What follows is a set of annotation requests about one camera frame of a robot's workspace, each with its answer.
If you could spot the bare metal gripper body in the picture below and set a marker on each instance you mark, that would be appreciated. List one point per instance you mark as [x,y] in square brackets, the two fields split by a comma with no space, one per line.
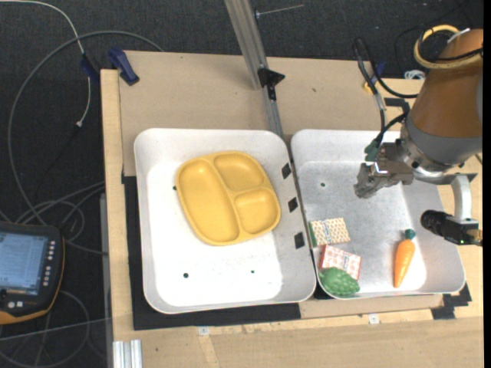
[395,163]

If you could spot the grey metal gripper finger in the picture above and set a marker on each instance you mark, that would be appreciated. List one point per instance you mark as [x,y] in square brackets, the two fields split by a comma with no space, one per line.
[385,184]
[362,184]

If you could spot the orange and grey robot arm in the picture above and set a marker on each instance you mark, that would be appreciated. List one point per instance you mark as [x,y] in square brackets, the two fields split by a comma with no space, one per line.
[447,98]

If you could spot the white plastic tray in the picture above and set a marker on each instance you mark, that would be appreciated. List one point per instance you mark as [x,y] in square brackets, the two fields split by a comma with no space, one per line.
[376,221]
[215,274]

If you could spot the patterned carton with green side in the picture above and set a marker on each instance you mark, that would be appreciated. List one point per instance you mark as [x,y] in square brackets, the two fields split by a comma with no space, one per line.
[331,231]

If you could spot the orange carrot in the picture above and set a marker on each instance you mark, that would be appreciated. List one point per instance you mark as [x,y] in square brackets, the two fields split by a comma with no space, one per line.
[404,259]

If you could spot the patterned carton with red side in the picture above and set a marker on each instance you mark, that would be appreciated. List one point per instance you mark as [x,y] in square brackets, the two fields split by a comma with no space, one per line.
[339,261]

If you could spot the green grapes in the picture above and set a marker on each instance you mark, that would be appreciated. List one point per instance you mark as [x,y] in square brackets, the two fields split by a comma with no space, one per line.
[339,282]

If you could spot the yellow divided plate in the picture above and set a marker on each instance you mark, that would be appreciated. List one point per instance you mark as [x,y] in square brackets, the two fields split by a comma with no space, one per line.
[215,198]

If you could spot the brown cardboard board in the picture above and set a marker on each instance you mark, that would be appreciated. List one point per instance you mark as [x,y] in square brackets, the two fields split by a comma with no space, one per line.
[199,94]

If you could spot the black cylinder on white bracket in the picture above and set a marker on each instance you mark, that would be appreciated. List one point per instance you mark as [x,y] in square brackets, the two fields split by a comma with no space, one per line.
[445,224]

